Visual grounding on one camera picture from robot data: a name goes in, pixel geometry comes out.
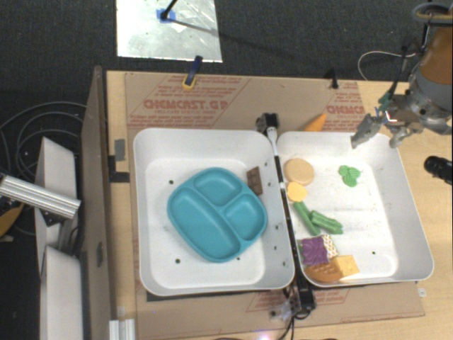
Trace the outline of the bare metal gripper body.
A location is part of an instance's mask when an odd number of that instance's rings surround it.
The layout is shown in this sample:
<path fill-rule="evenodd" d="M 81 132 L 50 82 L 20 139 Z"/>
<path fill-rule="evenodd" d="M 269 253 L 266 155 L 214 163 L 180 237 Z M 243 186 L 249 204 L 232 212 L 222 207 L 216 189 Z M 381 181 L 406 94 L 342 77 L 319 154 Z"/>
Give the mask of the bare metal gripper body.
<path fill-rule="evenodd" d="M 452 96 L 430 97 L 423 93 L 409 92 L 380 99 L 380 111 L 384 113 L 385 126 L 390 130 L 402 130 L 407 135 L 421 133 L 424 129 L 439 135 L 451 135 Z"/>

